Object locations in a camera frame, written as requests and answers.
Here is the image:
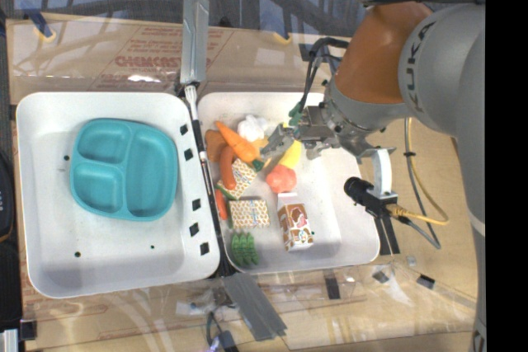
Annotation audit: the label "small orange carrot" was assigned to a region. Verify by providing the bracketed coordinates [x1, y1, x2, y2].
[214, 184, 238, 221]

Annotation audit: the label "black block with thin wires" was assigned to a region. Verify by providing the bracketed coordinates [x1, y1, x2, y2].
[217, 330, 239, 352]

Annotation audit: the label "orange sausage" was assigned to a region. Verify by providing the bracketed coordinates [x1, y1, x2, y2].
[219, 145, 238, 191]

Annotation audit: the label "red-orange tomato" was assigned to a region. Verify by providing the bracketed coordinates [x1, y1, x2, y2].
[265, 163, 298, 195]

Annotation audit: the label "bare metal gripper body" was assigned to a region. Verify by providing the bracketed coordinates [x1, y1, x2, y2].
[295, 105, 375, 160]

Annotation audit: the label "brown and white milk carton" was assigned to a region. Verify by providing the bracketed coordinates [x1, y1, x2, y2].
[276, 191, 316, 253]

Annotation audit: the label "yellow toy fruit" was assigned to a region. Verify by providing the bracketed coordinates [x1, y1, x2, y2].
[277, 138, 303, 171]

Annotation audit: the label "brown cardboard board red print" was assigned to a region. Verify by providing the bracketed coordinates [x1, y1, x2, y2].
[6, 13, 479, 352]

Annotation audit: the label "brown bread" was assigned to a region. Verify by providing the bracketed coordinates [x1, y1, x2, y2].
[205, 129, 229, 163]

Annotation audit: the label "green pea pods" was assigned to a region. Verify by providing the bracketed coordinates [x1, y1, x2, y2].
[229, 232, 262, 267]

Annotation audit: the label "teal divided plate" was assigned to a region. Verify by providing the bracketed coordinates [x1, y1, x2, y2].
[68, 118, 180, 223]

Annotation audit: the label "black cylinder on white bracket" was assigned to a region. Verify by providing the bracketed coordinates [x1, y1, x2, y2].
[343, 147, 399, 218]

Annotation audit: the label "white plastic tray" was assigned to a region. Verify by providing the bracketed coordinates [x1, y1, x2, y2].
[15, 91, 221, 299]
[196, 91, 381, 275]

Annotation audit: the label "white garlic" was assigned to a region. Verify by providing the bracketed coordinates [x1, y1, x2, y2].
[237, 114, 270, 143]

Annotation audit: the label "orange patterned small carton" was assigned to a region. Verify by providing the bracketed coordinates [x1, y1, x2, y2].
[228, 196, 271, 230]
[217, 157, 258, 201]

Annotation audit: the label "large orange carrot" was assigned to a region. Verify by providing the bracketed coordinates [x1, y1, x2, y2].
[214, 120, 266, 172]

